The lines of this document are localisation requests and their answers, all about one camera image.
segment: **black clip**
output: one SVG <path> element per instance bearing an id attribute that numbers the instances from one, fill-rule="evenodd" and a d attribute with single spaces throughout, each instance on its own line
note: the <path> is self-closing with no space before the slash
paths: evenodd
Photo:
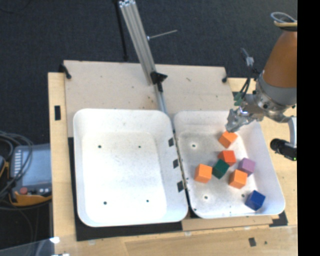
<path id="1" fill-rule="evenodd" d="M 152 83 L 158 86 L 158 91 L 163 93 L 164 89 L 162 87 L 162 82 L 168 77 L 166 74 L 157 73 L 155 71 L 151 72 Z"/>
<path id="2" fill-rule="evenodd" d="M 59 66 L 59 72 L 60 73 L 65 73 L 65 77 L 67 78 L 67 79 L 71 79 L 71 75 L 69 74 L 69 71 L 68 71 L 68 69 L 66 68 L 66 66 L 64 65 L 64 64 L 60 64 L 60 66 Z"/>

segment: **wooden table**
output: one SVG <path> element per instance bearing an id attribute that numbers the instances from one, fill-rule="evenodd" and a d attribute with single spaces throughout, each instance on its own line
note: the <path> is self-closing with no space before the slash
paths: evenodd
<path id="1" fill-rule="evenodd" d="M 156 99 L 153 90 L 146 85 L 139 64 L 82 61 L 65 61 L 64 64 L 72 76 L 71 80 L 66 79 L 63 73 L 48 74 L 53 232 L 55 237 L 60 238 L 60 243 L 55 247 L 57 254 L 66 252 L 77 256 L 298 255 L 297 162 L 275 154 L 270 148 L 271 160 L 285 197 L 287 225 L 270 227 L 279 219 L 278 215 L 209 220 L 192 219 L 187 216 L 182 221 L 183 230 L 178 232 L 77 241 L 68 147 L 68 137 L 72 136 L 70 129 L 72 113 L 77 108 L 105 104 L 102 98 L 86 105 L 82 97 L 90 95 L 90 90 L 97 90 L 95 95 L 99 94 L 100 88 L 106 83 L 118 86 L 118 90 L 113 91 L 118 95 L 113 96 L 113 100 L 108 101 L 104 107 L 111 108 L 114 104 L 119 104 L 117 99 L 123 96 L 122 88 L 128 86 L 123 81 L 130 81 L 130 88 L 137 90 L 137 95 L 141 96 L 147 91 L 143 97 L 149 97 L 149 101 L 143 104 L 139 101 L 140 103 L 136 102 L 136 105 L 132 104 L 135 101 L 133 97 L 130 102 L 132 105 L 127 105 L 128 108 L 157 109 L 157 104 L 153 100 Z M 232 92 L 239 91 L 246 80 L 229 78 L 227 83 L 222 83 L 221 80 L 225 75 L 223 67 L 175 65 L 156 65 L 156 67 L 158 72 L 168 75 L 163 87 L 170 116 L 183 110 L 184 107 L 188 110 L 215 110 L 223 106 L 227 110 L 230 107 L 229 103 L 232 104 Z M 84 93 L 81 88 L 88 85 L 91 87 Z M 178 100 L 182 102 L 180 107 L 174 104 L 177 95 Z M 190 101 L 191 98 L 196 98 L 195 101 L 199 104 L 192 103 L 194 101 Z M 297 108 L 289 109 L 285 114 L 296 116 Z M 286 124 L 275 123 L 265 118 L 260 125 L 267 145 L 274 138 L 290 140 L 289 126 Z"/>

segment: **red button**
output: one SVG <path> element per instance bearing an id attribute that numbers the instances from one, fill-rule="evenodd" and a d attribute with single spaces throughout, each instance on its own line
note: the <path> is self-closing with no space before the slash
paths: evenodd
<path id="1" fill-rule="evenodd" d="M 28 194 L 28 189 L 24 186 L 22 188 L 20 188 L 20 194 L 21 195 L 26 195 Z"/>

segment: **blue cube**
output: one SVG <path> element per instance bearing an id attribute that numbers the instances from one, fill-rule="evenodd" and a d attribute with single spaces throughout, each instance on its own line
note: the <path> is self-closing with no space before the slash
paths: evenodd
<path id="1" fill-rule="evenodd" d="M 259 210 L 265 201 L 266 196 L 259 193 L 258 191 L 252 191 L 245 201 L 245 205 L 250 207 L 252 210 Z"/>

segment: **block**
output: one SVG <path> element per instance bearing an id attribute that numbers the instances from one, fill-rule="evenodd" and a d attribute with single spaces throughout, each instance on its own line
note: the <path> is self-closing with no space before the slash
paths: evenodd
<path id="1" fill-rule="evenodd" d="M 265 199 L 266 199 L 265 195 L 254 190 L 248 195 L 244 204 L 250 207 L 252 210 L 257 211 L 262 207 Z"/>
<path id="2" fill-rule="evenodd" d="M 244 157 L 238 164 L 238 170 L 248 174 L 248 177 L 255 172 L 256 162 Z"/>
<path id="3" fill-rule="evenodd" d="M 211 177 L 212 177 L 211 166 L 200 163 L 195 168 L 194 180 L 196 180 L 197 182 L 208 183 Z"/>
<path id="4" fill-rule="evenodd" d="M 228 132 L 227 130 L 220 136 L 218 141 L 224 146 L 226 149 L 230 147 L 230 145 L 236 140 L 238 137 L 234 132 Z"/>
<path id="5" fill-rule="evenodd" d="M 225 161 L 218 159 L 212 168 L 212 174 L 220 180 L 226 174 L 229 167 Z"/>
<path id="6" fill-rule="evenodd" d="M 247 184 L 247 177 L 246 172 L 235 169 L 229 176 L 229 185 L 241 189 Z"/>
<path id="7" fill-rule="evenodd" d="M 233 166 L 236 162 L 236 155 L 233 150 L 222 150 L 218 154 L 218 158 L 225 161 L 229 166 Z"/>

